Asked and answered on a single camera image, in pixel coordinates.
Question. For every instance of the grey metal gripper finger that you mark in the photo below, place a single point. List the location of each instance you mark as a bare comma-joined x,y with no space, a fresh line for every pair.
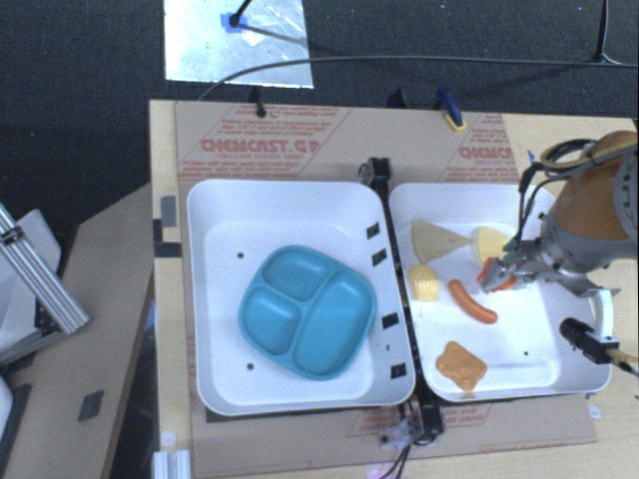
494,275

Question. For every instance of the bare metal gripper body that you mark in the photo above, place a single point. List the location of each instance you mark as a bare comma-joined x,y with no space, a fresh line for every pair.
529,265

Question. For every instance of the orange carrot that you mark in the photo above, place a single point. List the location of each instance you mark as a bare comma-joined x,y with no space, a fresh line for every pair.
508,283

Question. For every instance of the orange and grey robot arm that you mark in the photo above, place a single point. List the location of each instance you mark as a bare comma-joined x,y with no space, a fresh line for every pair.
589,207

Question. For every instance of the pale yellow round toy food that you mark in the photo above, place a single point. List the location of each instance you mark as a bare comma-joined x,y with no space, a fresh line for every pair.
490,243

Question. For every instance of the orange sausage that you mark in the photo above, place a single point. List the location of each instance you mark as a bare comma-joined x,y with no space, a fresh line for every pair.
471,302

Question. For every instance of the white plastic tray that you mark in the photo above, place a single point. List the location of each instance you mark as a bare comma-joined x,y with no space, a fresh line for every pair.
224,317
519,337

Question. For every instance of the yellow cupcake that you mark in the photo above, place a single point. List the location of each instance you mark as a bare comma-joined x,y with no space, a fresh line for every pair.
424,283

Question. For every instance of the beige pizza slice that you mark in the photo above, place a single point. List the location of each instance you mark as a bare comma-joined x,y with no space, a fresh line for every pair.
432,240

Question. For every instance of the thin black rod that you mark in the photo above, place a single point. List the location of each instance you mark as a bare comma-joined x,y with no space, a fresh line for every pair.
399,277

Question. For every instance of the brown bread slice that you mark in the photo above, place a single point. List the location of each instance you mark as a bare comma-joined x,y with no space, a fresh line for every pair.
460,365

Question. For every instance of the blue divided plate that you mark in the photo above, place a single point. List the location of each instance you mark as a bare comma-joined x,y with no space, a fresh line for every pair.
304,312

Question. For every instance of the brown cardboard board red print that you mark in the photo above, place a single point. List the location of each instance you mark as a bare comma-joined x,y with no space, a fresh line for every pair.
299,143

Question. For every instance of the black cylinder on white bracket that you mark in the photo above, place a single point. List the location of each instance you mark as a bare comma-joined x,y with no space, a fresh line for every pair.
579,335

